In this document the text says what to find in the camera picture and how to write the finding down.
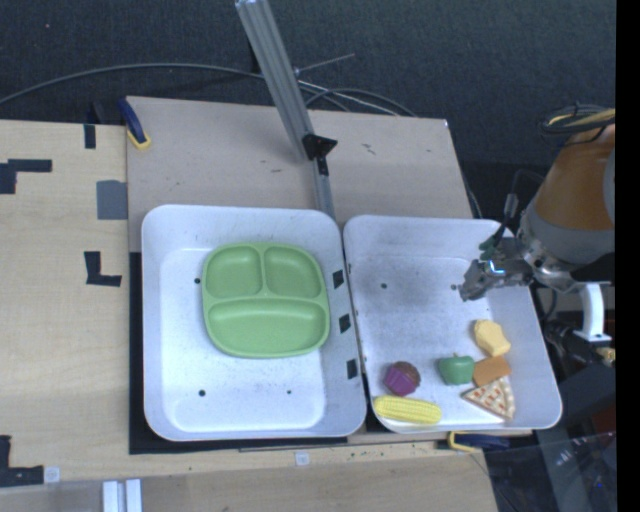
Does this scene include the orange toy bread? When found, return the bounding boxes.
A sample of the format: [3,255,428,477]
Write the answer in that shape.
[472,355,513,388]

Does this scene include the green divided plate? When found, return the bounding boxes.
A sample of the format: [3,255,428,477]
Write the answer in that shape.
[201,242,332,359]

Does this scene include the purple toy muffin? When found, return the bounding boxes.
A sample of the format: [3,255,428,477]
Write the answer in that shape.
[383,360,422,397]

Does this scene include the black cylinder on white bracket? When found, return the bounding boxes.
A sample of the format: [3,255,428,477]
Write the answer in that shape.
[544,281,615,369]

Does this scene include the white plastic tray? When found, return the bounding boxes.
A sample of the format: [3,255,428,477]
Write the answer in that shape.
[140,203,368,442]
[342,214,564,434]

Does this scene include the green toy pepper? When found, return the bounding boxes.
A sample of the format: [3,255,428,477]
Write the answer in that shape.
[437,352,476,386]

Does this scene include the yellow toy corn cob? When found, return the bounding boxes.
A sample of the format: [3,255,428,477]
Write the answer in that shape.
[373,394,443,426]

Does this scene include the yellow toy chips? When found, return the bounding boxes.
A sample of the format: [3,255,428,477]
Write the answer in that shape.
[473,319,512,358]

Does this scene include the toy pizza slice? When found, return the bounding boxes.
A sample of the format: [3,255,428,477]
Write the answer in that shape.
[460,375,517,421]

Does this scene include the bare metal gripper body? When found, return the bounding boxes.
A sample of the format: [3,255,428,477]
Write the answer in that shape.
[483,237,584,295]

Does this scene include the pale wood board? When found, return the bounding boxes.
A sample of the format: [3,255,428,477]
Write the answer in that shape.
[125,95,534,454]

